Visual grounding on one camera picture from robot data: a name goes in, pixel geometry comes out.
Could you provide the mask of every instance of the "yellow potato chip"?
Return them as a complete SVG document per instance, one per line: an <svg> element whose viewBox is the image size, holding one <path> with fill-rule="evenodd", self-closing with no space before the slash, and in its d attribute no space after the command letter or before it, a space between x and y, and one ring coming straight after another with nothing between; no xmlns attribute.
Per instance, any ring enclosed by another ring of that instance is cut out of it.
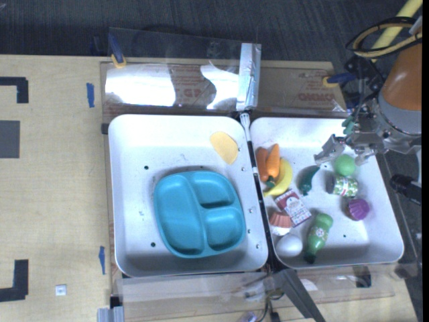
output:
<svg viewBox="0 0 429 322"><path fill-rule="evenodd" d="M239 154L237 143L225 132L218 131L210 136L210 142L217 154L227 163L232 164Z"/></svg>

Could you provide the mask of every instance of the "dark background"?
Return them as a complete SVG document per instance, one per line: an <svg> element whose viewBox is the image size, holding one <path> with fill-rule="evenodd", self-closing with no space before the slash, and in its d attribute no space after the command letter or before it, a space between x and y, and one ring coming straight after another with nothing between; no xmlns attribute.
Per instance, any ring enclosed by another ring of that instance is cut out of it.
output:
<svg viewBox="0 0 429 322"><path fill-rule="evenodd" d="M95 36L99 54L107 51L109 27L174 30L257 42L262 44L263 60L330 61L342 72L351 57L345 44L365 28L395 16L406 1L0 0L5 4L0 7L0 54L90 56L97 53ZM393 61L394 57L377 62L382 74L388 74ZM395 173L417 177L415 156L387 153L378 160L386 178ZM412 244L405 261L413 261L414 251L421 253L421 209L389 187L388 192L392 204L406 216L403 232ZM421 267L406 282L422 321Z"/></svg>

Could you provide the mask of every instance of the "blue plate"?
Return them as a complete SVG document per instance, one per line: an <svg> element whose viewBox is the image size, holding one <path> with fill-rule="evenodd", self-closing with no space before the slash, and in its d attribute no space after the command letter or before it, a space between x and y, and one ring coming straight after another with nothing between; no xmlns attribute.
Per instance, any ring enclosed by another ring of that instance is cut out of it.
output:
<svg viewBox="0 0 429 322"><path fill-rule="evenodd" d="M181 258L228 252L245 236L237 193L229 180L216 172L166 176L155 187L154 208L166 247Z"/></svg>

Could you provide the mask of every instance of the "green ball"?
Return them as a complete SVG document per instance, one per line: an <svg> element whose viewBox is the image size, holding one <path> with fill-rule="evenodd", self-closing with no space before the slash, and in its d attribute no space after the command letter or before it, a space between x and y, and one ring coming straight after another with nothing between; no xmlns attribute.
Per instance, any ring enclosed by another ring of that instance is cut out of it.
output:
<svg viewBox="0 0 429 322"><path fill-rule="evenodd" d="M343 154L335 160L334 169L339 175L352 175L356 169L355 159L349 155Z"/></svg>

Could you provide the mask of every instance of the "yellow pole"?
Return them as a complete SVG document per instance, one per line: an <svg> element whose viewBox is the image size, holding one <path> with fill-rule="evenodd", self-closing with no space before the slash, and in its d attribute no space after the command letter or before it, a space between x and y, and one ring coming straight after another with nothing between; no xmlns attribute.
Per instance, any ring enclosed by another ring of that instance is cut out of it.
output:
<svg viewBox="0 0 429 322"><path fill-rule="evenodd" d="M406 4L397 13L397 17L412 17L420 6L423 4L423 0L408 0ZM387 28L381 34L380 38L374 43L373 49L382 48L390 45L395 37L401 32L402 28Z"/></svg>

